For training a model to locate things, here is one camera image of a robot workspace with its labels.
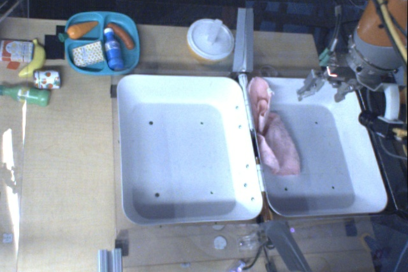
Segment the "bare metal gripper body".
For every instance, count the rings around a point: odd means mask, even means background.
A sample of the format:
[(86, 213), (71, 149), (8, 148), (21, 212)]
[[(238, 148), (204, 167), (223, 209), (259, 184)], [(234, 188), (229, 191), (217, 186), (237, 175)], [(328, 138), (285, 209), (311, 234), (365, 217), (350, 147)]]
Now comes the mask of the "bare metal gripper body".
[(385, 84), (397, 83), (393, 70), (369, 63), (359, 51), (333, 52), (322, 60), (322, 64), (326, 67), (326, 76), (330, 82), (345, 83), (355, 90), (366, 87), (377, 92)]

